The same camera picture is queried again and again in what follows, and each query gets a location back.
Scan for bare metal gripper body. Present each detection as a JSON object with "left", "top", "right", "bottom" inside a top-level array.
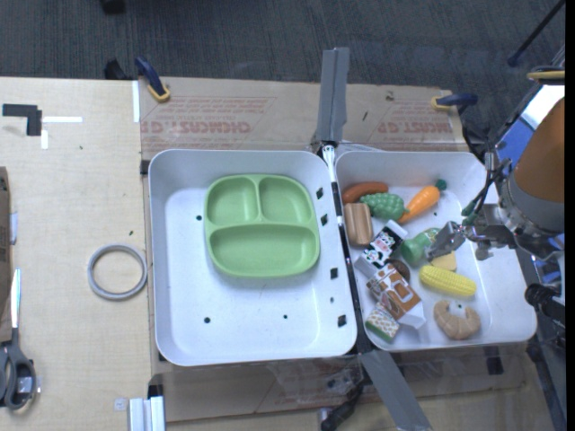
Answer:
[{"left": 464, "top": 203, "right": 518, "bottom": 251}]

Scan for green toy bottle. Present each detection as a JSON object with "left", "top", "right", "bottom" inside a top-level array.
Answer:
[{"left": 400, "top": 226, "right": 442, "bottom": 268}]

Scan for yellow toy corn cob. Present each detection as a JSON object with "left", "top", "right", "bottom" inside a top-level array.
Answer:
[{"left": 418, "top": 264, "right": 478, "bottom": 298}]

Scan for orange toy carrot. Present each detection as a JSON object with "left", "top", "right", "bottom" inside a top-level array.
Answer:
[{"left": 397, "top": 178, "right": 449, "bottom": 225}]

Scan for brown toy doughnut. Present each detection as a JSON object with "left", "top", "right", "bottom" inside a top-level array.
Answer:
[{"left": 387, "top": 258, "right": 411, "bottom": 283}]

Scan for white plastic tray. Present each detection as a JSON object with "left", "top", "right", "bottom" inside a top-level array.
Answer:
[
  {"left": 333, "top": 150, "right": 538, "bottom": 354},
  {"left": 147, "top": 148, "right": 358, "bottom": 368}
]

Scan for white cow print carton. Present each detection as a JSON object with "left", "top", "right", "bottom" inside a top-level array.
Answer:
[{"left": 354, "top": 219, "right": 409, "bottom": 278}]

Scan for green toy grapes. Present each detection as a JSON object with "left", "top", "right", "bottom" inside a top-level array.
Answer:
[{"left": 358, "top": 191, "right": 411, "bottom": 222}]

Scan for brown and white carton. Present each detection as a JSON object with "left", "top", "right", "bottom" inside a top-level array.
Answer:
[{"left": 365, "top": 265, "right": 427, "bottom": 330}]

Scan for tan toy croissant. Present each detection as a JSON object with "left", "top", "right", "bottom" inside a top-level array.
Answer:
[{"left": 432, "top": 299, "right": 482, "bottom": 342}]

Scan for tan toy bread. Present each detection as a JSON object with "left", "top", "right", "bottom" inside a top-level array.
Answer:
[{"left": 343, "top": 202, "right": 375, "bottom": 248}]

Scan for orange-red toy sausage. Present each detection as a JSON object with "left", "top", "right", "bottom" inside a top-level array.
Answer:
[{"left": 341, "top": 180, "right": 390, "bottom": 205}]

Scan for green and orange packet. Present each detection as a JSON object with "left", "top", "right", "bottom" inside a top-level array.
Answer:
[{"left": 364, "top": 304, "right": 401, "bottom": 344}]

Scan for green divided plate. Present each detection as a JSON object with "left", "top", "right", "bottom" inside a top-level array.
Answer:
[{"left": 203, "top": 173, "right": 322, "bottom": 279}]

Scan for brown cardboard board red print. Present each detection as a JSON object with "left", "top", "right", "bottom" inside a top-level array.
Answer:
[{"left": 137, "top": 76, "right": 543, "bottom": 424}]

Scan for white tape roll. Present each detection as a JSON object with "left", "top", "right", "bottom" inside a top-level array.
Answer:
[{"left": 86, "top": 243, "right": 148, "bottom": 302}]

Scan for black cylinder on white bracket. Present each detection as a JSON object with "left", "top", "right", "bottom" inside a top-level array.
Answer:
[{"left": 524, "top": 281, "right": 566, "bottom": 327}]

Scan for grey handled scissors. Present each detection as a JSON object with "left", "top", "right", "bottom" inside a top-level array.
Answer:
[{"left": 0, "top": 267, "right": 39, "bottom": 412}]

